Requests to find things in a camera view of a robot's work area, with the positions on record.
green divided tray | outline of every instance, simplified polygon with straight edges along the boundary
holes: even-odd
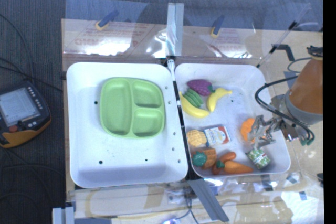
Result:
[[[101,90],[100,122],[113,136],[154,137],[165,123],[162,91],[147,80],[111,78]]]

toy banana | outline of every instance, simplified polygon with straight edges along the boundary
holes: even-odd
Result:
[[[180,100],[182,105],[182,110],[189,114],[190,116],[196,117],[196,118],[204,118],[210,114],[209,111],[204,109],[199,109],[192,104],[189,103],[189,101],[182,95],[182,92],[179,92],[180,94]]]
[[[215,92],[211,93],[207,99],[207,107],[211,112],[214,112],[216,104],[219,98],[232,93],[232,90],[225,90],[224,88],[218,88]]]

clear plastic sheet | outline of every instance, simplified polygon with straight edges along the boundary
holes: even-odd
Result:
[[[277,16],[276,11],[283,11],[283,7],[266,7],[261,15],[264,20],[260,20],[255,1],[179,0],[184,9],[181,15],[172,14],[168,4],[67,0],[66,18],[62,20],[63,71],[78,61],[165,64],[166,59],[173,56],[176,65],[197,62],[256,66],[262,63],[260,70],[266,81],[278,80],[284,77],[291,61],[285,50],[269,55],[274,44],[278,45],[279,41],[289,44],[296,59],[307,57],[306,47],[322,46],[323,34],[302,31],[307,27],[319,28],[307,3],[296,3],[295,14],[280,12]],[[117,16],[103,30],[97,29],[96,24],[113,11],[117,11]],[[214,37],[213,27],[221,15],[224,20]],[[183,25],[179,28],[181,18]],[[300,20],[294,30],[299,31],[289,30],[296,19]],[[279,20],[279,30],[267,30],[270,20]],[[295,68],[301,70],[304,64],[301,62]],[[288,87],[287,83],[270,87],[270,95],[284,94]],[[323,122],[311,129],[316,140],[309,147],[297,140],[286,141],[291,165],[285,173],[204,179],[227,213],[229,223],[324,222]],[[191,201],[192,212],[199,223],[213,222],[184,180],[169,184],[78,188],[70,177],[68,136],[66,149],[67,201],[75,206],[77,219],[193,223],[192,214],[187,214]]]

table surface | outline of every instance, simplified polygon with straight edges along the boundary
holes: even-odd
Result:
[[[108,56],[85,55],[76,52],[66,52],[67,23],[71,24],[71,34],[76,35],[76,25],[81,20],[62,20],[63,35],[63,71],[78,61],[110,61],[117,59]],[[195,45],[197,35],[209,31],[206,27],[185,27],[183,46]],[[279,39],[283,31],[236,29],[235,35],[241,44],[252,44],[249,53],[266,55],[270,44]],[[308,57],[306,48],[311,45],[323,46],[323,33],[292,31],[285,39],[291,48],[295,59]],[[214,51],[204,43],[193,48],[196,55],[185,61],[223,62],[256,65],[259,57],[252,59],[232,59],[215,56]],[[147,57],[144,62],[158,62],[158,58]],[[298,61],[293,69],[300,71],[306,61]],[[260,67],[267,82],[285,77],[287,66],[290,64],[284,50],[277,50]],[[269,89],[271,97],[286,93],[286,83],[277,84]],[[113,223],[163,223],[172,218],[187,213],[184,194],[190,194],[185,182],[171,184],[120,186],[98,189],[77,189],[69,171],[69,129],[67,87],[64,81],[64,115],[65,115],[65,147],[66,147],[66,187],[67,200],[76,202],[75,218],[109,218]],[[230,221],[228,223],[324,223],[324,192],[323,182],[318,174],[323,174],[323,121],[310,126],[316,136],[310,146],[302,146],[298,140],[286,141],[291,158],[289,170],[280,175],[239,176],[223,180],[217,187],[216,195]],[[192,212],[199,223],[222,223],[212,221],[202,203],[192,196]],[[181,223],[194,223],[192,214],[182,218]]]

white tray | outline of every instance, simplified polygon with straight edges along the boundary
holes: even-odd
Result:
[[[224,125],[230,134],[231,142],[224,145],[213,146],[217,155],[222,155],[228,151],[237,154],[236,161],[254,168],[250,174],[276,174],[284,173],[290,167],[290,156],[286,147],[285,138],[281,131],[272,133],[276,143],[263,147],[265,153],[271,159],[271,163],[264,169],[258,170],[245,155],[251,150],[251,142],[246,142],[241,133],[240,127],[248,118],[255,118],[264,115],[264,120],[272,118],[272,114],[263,109],[255,100],[256,91],[263,86],[265,78],[263,73],[254,66],[249,65],[219,65],[219,64],[194,64],[183,63],[176,67],[175,77],[177,86],[182,93],[188,89],[187,82],[193,79],[206,79],[212,83],[213,88],[225,88],[232,90],[232,94],[219,99],[216,109],[209,116],[198,119],[183,112],[186,132],[196,129],[204,130],[210,126]],[[270,103],[270,95],[267,89],[260,93],[260,98],[266,103]],[[204,104],[201,108],[206,108],[206,97],[203,97]],[[229,177],[237,175],[214,176],[211,169],[201,169],[194,166],[194,170],[201,177]]]
[[[103,83],[113,77],[145,79],[159,86],[166,118],[162,133],[129,139],[103,129],[100,92]],[[78,186],[168,183],[185,177],[188,164],[168,69],[154,64],[80,62],[68,69],[67,88],[70,174]]]

